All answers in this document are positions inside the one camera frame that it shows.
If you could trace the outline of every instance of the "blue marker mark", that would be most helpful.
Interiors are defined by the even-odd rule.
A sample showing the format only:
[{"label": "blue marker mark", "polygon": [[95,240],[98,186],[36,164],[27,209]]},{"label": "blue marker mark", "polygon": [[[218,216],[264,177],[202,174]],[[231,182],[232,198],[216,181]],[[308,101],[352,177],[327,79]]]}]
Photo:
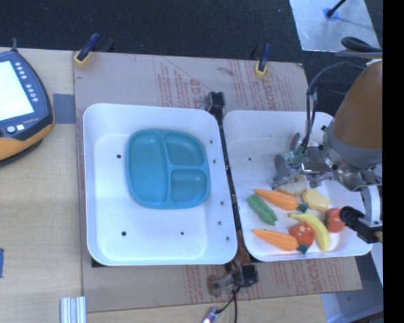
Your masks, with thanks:
[{"label": "blue marker mark", "polygon": [[0,248],[0,279],[4,278],[3,276],[3,263],[5,262],[5,250]]},{"label": "blue marker mark", "polygon": [[325,8],[323,10],[323,15],[325,16],[325,18],[327,20],[331,20],[332,22],[336,22],[339,19],[339,14],[337,11],[334,12],[334,14],[331,17],[328,17],[328,11],[330,10],[330,8]]}]

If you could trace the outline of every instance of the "black floor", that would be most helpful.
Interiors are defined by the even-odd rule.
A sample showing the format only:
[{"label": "black floor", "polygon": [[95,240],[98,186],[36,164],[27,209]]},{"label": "black floor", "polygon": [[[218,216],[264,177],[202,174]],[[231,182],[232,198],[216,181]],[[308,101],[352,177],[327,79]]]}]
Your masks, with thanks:
[{"label": "black floor", "polygon": [[[364,1],[382,48],[383,0]],[[114,40],[114,52],[184,57],[249,59],[269,43],[269,60],[302,63],[308,82],[344,61],[301,49],[289,0],[0,0],[0,46],[15,36],[18,48],[77,50],[95,32]],[[326,75],[317,110],[335,114],[343,95],[333,92],[346,92],[358,74]]]}]

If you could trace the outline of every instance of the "blue plate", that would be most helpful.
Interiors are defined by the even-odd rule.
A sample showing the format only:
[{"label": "blue plate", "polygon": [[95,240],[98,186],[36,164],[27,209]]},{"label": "blue plate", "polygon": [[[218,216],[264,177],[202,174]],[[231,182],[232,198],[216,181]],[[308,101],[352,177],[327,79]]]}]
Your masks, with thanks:
[{"label": "blue plate", "polygon": [[149,208],[179,209],[209,194],[209,166],[201,142],[168,129],[143,129],[127,143],[126,174],[133,198]]}]

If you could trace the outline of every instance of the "silver panel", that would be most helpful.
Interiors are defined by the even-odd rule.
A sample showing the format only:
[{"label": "silver panel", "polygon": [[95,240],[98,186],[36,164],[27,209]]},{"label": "silver panel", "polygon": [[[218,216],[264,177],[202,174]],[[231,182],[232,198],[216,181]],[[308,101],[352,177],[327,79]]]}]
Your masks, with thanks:
[{"label": "silver panel", "polygon": [[344,37],[356,37],[380,48],[364,0],[346,0],[332,17],[326,12],[340,0],[289,0],[303,50],[345,50]]}]

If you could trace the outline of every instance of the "toy tomato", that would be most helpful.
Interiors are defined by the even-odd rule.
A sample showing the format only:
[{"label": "toy tomato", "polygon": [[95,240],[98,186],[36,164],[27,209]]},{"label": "toy tomato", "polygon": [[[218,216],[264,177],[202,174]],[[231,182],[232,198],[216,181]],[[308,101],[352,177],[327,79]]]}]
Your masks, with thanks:
[{"label": "toy tomato", "polygon": [[323,222],[329,232],[340,232],[344,227],[344,222],[339,217],[340,208],[329,208],[325,211]]},{"label": "toy tomato", "polygon": [[294,236],[299,243],[298,249],[305,254],[314,241],[314,230],[305,221],[289,228],[289,234]]}]

